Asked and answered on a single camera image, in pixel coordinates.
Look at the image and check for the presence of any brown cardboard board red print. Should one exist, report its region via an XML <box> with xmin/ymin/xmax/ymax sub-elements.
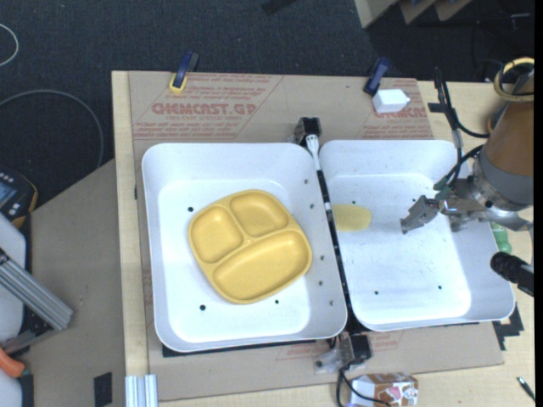
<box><xmin>126</xmin><ymin>70</ymin><xmax>507</xmax><ymax>403</ymax></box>

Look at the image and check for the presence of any yellow oval biscuit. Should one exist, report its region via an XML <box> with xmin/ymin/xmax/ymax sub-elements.
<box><xmin>331</xmin><ymin>203</ymin><xmax>373</xmax><ymax>233</ymax></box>

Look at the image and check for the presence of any green bottle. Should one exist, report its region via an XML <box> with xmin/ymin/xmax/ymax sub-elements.
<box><xmin>489</xmin><ymin>221</ymin><xmax>515</xmax><ymax>254</ymax></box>

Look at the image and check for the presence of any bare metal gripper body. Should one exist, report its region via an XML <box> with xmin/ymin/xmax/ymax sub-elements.
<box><xmin>439</xmin><ymin>179</ymin><xmax>534</xmax><ymax>231</ymax></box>

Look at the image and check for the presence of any black cylinder on white bracket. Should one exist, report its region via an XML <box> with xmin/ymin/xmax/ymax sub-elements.
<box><xmin>490</xmin><ymin>250</ymin><xmax>535</xmax><ymax>298</ymax></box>

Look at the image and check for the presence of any yellow divided plate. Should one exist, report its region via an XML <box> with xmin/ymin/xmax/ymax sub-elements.
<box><xmin>187</xmin><ymin>188</ymin><xmax>314</xmax><ymax>306</ymax></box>

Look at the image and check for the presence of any brown and white carton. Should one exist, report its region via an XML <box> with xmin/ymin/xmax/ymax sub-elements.
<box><xmin>350</xmin><ymin>371</ymin><xmax>420</xmax><ymax>407</ymax></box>

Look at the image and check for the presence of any white plastic tray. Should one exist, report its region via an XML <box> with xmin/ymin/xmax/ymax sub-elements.
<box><xmin>140</xmin><ymin>142</ymin><xmax>350</xmax><ymax>353</ymax></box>
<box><xmin>317</xmin><ymin>138</ymin><xmax>517</xmax><ymax>332</ymax></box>

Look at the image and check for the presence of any thin black and white rod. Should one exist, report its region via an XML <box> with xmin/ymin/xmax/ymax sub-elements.
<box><xmin>305</xmin><ymin>134</ymin><xmax>354</xmax><ymax>335</ymax></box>

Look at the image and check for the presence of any black block with thin wires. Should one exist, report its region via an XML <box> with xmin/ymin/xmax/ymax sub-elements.
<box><xmin>291</xmin><ymin>116</ymin><xmax>322</xmax><ymax>144</ymax></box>
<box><xmin>315</xmin><ymin>332</ymin><xmax>375</xmax><ymax>375</ymax></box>

